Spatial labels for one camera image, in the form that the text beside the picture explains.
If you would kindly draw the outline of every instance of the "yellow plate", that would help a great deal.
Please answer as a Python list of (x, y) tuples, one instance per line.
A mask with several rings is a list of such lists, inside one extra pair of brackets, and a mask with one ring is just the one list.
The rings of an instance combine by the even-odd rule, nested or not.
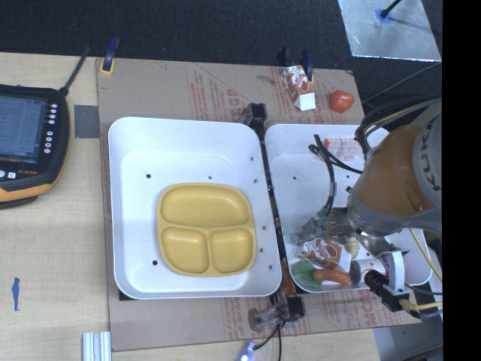
[(231, 186), (168, 187), (157, 205), (157, 229), (164, 261), (183, 275), (236, 275), (245, 272), (256, 256), (249, 200)]

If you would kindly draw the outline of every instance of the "table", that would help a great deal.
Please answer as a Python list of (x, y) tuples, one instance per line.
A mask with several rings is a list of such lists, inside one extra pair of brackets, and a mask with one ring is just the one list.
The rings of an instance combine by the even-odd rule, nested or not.
[[(0, 53), (0, 83), (62, 87), (77, 56)], [(75, 105), (96, 106), (95, 58), (70, 88)], [(0, 211), (0, 359), (81, 359), (85, 332), (109, 330), (107, 272), (97, 138), (72, 134), (58, 184), (33, 203)], [(18, 311), (11, 292), (20, 279)], [(228, 360), (243, 341), (113, 352), (114, 361)], [(379, 359), (372, 329), (282, 337), (282, 360)], [(258, 359), (277, 359), (273, 338)]]

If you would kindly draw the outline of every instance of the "red tomato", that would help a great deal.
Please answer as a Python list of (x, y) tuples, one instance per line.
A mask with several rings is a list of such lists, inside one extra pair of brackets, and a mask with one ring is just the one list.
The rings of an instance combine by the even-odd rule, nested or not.
[(349, 110), (354, 103), (354, 96), (343, 90), (334, 91), (331, 97), (331, 109), (342, 114)]

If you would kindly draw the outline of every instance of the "cardboard sheet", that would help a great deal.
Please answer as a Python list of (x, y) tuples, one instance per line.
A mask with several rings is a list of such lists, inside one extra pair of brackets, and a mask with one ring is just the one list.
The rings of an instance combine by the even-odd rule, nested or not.
[[(97, 71), (101, 60), (97, 60)], [(97, 73), (104, 221), (107, 250), (111, 343), (114, 351), (149, 347), (266, 338), (248, 322), (249, 311), (262, 311), (268, 297), (132, 300), (113, 276), (110, 178), (107, 134), (127, 116), (234, 121), (251, 102), (265, 103), (267, 126), (274, 123), (359, 124), (364, 116), (353, 76), (348, 71), (315, 69), (316, 109), (300, 111), (282, 84), (282, 68), (193, 62), (117, 59), (113, 74)], [(354, 105), (344, 114), (328, 107), (337, 89), (350, 92)], [(284, 335), (301, 335), (394, 326), (420, 321), (392, 313), (369, 290), (302, 296), (306, 315), (285, 326)]]

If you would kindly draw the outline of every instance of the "black floor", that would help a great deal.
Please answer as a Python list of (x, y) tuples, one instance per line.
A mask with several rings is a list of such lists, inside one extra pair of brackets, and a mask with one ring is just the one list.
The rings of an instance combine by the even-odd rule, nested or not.
[[(442, 55), (443, 0), (422, 3)], [(104, 56), (111, 35), (118, 57), (136, 59), (274, 65), (285, 46), (299, 61), (307, 48), (314, 68), (352, 70), (363, 101), (433, 65), (353, 57), (337, 0), (0, 0), (0, 52)], [(441, 74), (373, 104), (441, 96)]]

